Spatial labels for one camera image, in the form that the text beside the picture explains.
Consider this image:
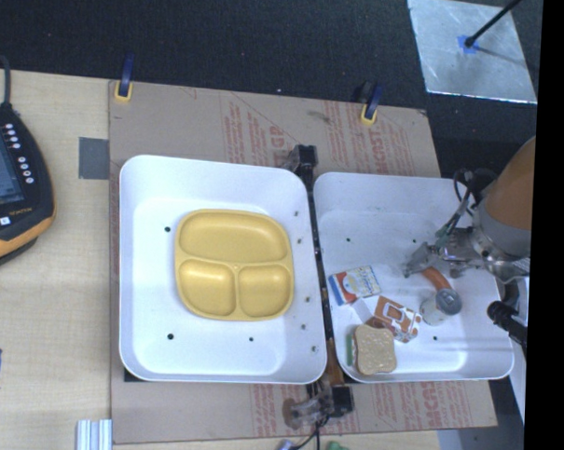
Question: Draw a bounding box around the black cylinder on white bracket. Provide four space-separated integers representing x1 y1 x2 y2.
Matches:
485 274 530 348

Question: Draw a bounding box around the orange and white carton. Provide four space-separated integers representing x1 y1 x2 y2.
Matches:
363 294 424 345

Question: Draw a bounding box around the yellow divided plate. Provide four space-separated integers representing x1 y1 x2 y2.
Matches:
171 207 298 325

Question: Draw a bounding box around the brown cardboard board red print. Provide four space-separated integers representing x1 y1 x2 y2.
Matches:
91 79 514 450

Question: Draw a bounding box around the white plastic tray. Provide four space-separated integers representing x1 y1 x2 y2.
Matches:
109 153 337 390
303 170 524 391

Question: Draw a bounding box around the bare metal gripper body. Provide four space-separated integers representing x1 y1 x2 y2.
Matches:
439 225 533 284

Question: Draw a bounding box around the grey can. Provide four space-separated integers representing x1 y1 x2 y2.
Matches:
418 286 464 328

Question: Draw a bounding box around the tan bread slice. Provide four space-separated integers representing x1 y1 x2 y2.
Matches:
345 322 400 378

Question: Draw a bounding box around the white red and blue carton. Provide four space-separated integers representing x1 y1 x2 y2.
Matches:
326 263 383 310

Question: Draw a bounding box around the thin black rod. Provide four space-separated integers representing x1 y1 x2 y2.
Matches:
296 168 343 387

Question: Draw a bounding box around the black block with thin wires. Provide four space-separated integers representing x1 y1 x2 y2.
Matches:
281 380 356 432
283 143 320 176

